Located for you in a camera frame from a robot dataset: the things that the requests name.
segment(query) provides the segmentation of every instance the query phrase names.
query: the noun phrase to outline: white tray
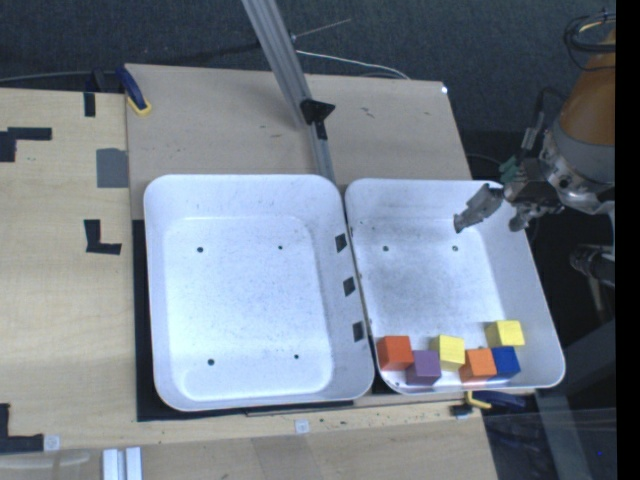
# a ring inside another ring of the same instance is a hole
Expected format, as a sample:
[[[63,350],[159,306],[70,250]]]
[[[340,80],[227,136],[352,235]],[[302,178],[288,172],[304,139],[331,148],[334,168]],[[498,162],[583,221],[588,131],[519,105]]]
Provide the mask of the white tray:
[[[460,336],[466,348],[487,347],[484,328],[520,320],[526,345],[522,371],[483,389],[550,387],[564,376],[564,357],[524,231],[512,233],[507,203],[484,222],[456,234],[453,216],[482,181],[363,179],[345,204],[366,312],[374,341],[408,335],[414,349],[439,334]],[[457,372],[432,387],[409,386],[404,372],[381,372],[404,394],[471,388]]]
[[[147,187],[144,214],[154,380],[168,405],[313,403],[369,389],[374,365],[335,185],[316,175],[168,175]]]

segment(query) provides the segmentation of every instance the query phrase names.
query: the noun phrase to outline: orange block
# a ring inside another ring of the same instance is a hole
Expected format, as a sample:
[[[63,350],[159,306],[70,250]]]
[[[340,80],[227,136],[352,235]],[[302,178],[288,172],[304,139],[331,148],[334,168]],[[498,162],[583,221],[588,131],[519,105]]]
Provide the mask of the orange block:
[[[459,370],[462,382],[487,380],[498,374],[490,348],[466,350],[464,355],[465,363]]]
[[[380,369],[385,372],[406,370],[413,364],[409,336],[385,336],[376,343]]]

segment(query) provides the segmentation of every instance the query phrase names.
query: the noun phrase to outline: block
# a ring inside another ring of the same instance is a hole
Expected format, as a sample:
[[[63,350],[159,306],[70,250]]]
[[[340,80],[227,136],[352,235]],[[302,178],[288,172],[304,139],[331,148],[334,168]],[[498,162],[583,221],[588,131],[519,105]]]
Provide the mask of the block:
[[[460,368],[462,382],[489,380],[498,374],[490,348],[474,348],[465,351],[465,363]]]
[[[496,363],[498,374],[496,379],[510,379],[520,372],[520,362],[513,347],[495,347],[491,349],[493,361]]]
[[[382,371],[402,371],[413,364],[413,350],[411,350],[409,336],[385,336],[376,343],[376,349]]]
[[[464,339],[440,334],[429,343],[429,349],[440,355],[440,367],[449,372],[458,371],[464,364]]]
[[[432,386],[442,377],[440,357],[435,350],[414,350],[413,364],[407,368],[407,384]]]
[[[489,347],[521,347],[524,334],[519,320],[498,320],[484,330]]]

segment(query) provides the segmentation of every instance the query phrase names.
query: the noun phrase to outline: wooden table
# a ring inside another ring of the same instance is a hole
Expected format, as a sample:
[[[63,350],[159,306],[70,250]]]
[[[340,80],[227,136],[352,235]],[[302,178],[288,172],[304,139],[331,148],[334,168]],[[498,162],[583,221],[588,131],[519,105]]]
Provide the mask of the wooden table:
[[[270,73],[131,71],[145,95],[157,96],[151,99],[156,117],[134,116],[120,94],[96,94],[96,115],[87,117],[82,93],[0,90],[0,131],[53,129],[53,140],[18,141],[16,161],[0,163],[0,403],[11,404],[10,435],[57,435],[63,450],[145,446],[144,468],[153,478],[171,478],[171,471],[175,478],[178,466],[180,478],[200,478],[220,457],[220,478],[272,478],[278,464],[265,466],[265,457],[277,450],[300,460],[311,457],[309,471],[317,478],[414,478],[428,468],[447,478],[496,478],[479,414],[453,419],[450,395],[366,395],[339,410],[137,421],[131,221],[141,217],[145,183],[176,165],[149,163],[151,157],[142,154],[154,135],[150,127],[165,126],[162,91],[154,81],[170,87],[195,78],[204,91],[209,79],[229,101],[251,95],[242,105],[258,105],[256,113],[234,115],[226,106],[208,105],[198,125],[207,128],[214,120],[217,136],[244,130],[242,140],[249,142],[268,134],[275,147],[239,156],[218,149],[214,164],[224,159],[238,172],[259,169],[257,162],[269,158],[275,170],[288,162],[291,172],[311,172],[313,164],[305,142],[293,153],[287,147],[306,139],[288,124]],[[337,105],[327,128],[340,186],[366,176],[470,178],[440,83],[328,76],[308,81],[317,99]],[[276,111],[265,112],[260,102]],[[197,130],[189,123],[193,136]],[[158,139],[162,147],[175,135],[169,132]],[[209,140],[215,143],[215,134]],[[127,188],[97,187],[96,151],[107,148],[128,151],[131,195]],[[187,161],[175,170],[198,172],[197,157],[182,157]],[[234,168],[238,159],[244,168]],[[121,243],[121,254],[85,252],[85,219],[100,219],[102,241]],[[299,419],[309,422],[310,433],[295,436]],[[281,465],[281,473],[286,470]]]

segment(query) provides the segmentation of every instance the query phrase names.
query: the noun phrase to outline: yellow block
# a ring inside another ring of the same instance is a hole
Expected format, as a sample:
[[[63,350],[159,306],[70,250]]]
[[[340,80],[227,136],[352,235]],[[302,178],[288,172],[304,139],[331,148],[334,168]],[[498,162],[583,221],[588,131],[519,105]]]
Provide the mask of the yellow block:
[[[489,325],[484,333],[489,347],[521,347],[524,334],[519,320],[498,320]]]
[[[458,371],[464,364],[464,339],[440,334],[429,343],[431,350],[440,354],[440,368],[449,372]]]

